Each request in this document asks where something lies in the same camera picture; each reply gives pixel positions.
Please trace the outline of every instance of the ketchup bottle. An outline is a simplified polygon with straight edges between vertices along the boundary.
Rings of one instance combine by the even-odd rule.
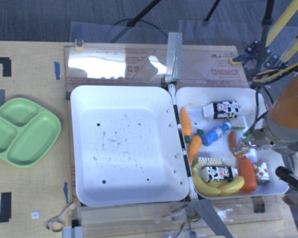
[[[244,177],[244,186],[240,189],[244,192],[252,192],[257,189],[257,181],[252,162],[244,156],[240,160],[239,175]]]

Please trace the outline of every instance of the black corner marker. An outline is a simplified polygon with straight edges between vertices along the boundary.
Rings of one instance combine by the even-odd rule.
[[[0,63],[2,63],[2,76],[11,77],[11,60],[10,58],[0,58]]]
[[[9,222],[11,218],[11,192],[1,193],[0,223]]]

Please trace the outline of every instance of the blue bottle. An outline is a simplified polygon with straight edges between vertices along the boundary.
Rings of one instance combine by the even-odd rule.
[[[211,145],[224,135],[224,132],[231,128],[231,124],[227,121],[222,126],[212,128],[208,133],[201,135],[202,144],[205,146]]]

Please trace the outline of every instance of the divided plate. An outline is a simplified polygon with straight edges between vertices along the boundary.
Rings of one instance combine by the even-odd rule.
[[[25,98],[0,107],[0,158],[20,168],[38,163],[61,132],[60,120],[49,110]]]

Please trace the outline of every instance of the wooden table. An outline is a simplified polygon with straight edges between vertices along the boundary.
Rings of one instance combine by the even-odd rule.
[[[64,183],[69,185],[69,202],[72,201],[71,141],[69,101],[65,99],[65,46],[69,43],[3,42],[0,41],[0,57],[12,61],[12,76],[2,76],[0,65],[0,89],[5,90],[5,100],[25,97],[46,107],[61,121],[61,134],[48,152],[30,168],[16,168],[0,159],[0,195],[12,194],[12,212],[9,222],[0,223],[0,237],[49,238],[61,237],[46,229],[49,219],[65,208]],[[55,75],[54,62],[60,64],[61,74]],[[228,225],[234,237],[298,237],[289,206],[277,196],[281,218],[268,222]],[[38,219],[31,218],[32,211],[39,211]],[[69,214],[64,222],[71,224]],[[214,235],[209,228],[197,228],[204,236]],[[135,237],[155,237],[148,235]]]

